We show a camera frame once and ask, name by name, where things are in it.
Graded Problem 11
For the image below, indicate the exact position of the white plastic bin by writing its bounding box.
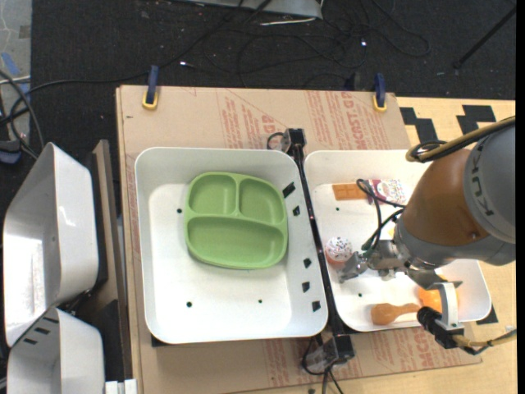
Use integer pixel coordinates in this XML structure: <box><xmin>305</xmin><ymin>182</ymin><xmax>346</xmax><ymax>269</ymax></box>
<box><xmin>5</xmin><ymin>306</ymin><xmax>106</xmax><ymax>394</ymax></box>
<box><xmin>2</xmin><ymin>140</ymin><xmax>108</xmax><ymax>347</ymax></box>

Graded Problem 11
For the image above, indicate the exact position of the white plastic tray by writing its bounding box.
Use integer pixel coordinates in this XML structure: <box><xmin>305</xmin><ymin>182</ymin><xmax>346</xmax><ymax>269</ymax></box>
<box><xmin>304</xmin><ymin>149</ymin><xmax>493</xmax><ymax>333</ymax></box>
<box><xmin>134</xmin><ymin>146</ymin><xmax>330</xmax><ymax>346</ymax></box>

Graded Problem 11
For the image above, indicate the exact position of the green divided plate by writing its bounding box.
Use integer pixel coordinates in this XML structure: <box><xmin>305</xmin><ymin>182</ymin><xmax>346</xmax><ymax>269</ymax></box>
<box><xmin>184</xmin><ymin>172</ymin><xmax>290</xmax><ymax>271</ymax></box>

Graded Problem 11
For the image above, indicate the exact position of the orange toy chicken drumstick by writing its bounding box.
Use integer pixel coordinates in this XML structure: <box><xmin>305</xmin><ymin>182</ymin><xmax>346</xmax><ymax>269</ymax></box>
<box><xmin>370</xmin><ymin>302</ymin><xmax>422</xmax><ymax>326</ymax></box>

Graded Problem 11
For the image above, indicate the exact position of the black block with thin wires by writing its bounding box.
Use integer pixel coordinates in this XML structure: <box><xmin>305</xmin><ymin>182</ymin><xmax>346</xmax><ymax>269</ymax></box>
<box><xmin>281</xmin><ymin>127</ymin><xmax>307</xmax><ymax>155</ymax></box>
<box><xmin>314</xmin><ymin>333</ymin><xmax>356</xmax><ymax>372</ymax></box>

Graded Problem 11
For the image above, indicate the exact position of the white packet with colourful print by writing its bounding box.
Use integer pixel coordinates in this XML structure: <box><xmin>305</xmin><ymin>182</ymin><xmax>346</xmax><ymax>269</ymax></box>
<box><xmin>366</xmin><ymin>178</ymin><xmax>412</xmax><ymax>206</ymax></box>

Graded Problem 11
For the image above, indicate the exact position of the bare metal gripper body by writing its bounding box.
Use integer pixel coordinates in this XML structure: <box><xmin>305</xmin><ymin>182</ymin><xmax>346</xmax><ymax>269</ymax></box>
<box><xmin>359</xmin><ymin>239</ymin><xmax>412</xmax><ymax>282</ymax></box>

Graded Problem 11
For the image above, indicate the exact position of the orange square biscuit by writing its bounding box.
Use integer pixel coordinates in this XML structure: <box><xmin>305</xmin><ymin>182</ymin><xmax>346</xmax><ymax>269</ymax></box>
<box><xmin>331</xmin><ymin>182</ymin><xmax>368</xmax><ymax>202</ymax></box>

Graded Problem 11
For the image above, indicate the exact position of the black cylinder on white bracket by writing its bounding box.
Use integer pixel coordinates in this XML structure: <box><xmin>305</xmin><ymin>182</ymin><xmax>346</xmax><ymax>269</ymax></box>
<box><xmin>416</xmin><ymin>281</ymin><xmax>467</xmax><ymax>350</ymax></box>

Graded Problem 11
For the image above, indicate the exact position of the orange round fruit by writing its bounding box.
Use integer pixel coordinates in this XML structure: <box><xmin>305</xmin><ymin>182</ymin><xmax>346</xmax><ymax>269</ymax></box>
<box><xmin>418</xmin><ymin>274</ymin><xmax>450</xmax><ymax>314</ymax></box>

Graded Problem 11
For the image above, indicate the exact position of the brown cardboard board red print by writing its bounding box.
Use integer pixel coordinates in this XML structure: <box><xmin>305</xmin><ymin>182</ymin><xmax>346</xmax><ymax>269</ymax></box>
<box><xmin>115</xmin><ymin>85</ymin><xmax>483</xmax><ymax>394</ymax></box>

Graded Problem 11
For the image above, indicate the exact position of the white sprinkled orange cupcake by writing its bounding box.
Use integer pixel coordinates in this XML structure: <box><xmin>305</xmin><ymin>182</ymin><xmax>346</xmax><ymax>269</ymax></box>
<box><xmin>324</xmin><ymin>236</ymin><xmax>354</xmax><ymax>268</ymax></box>

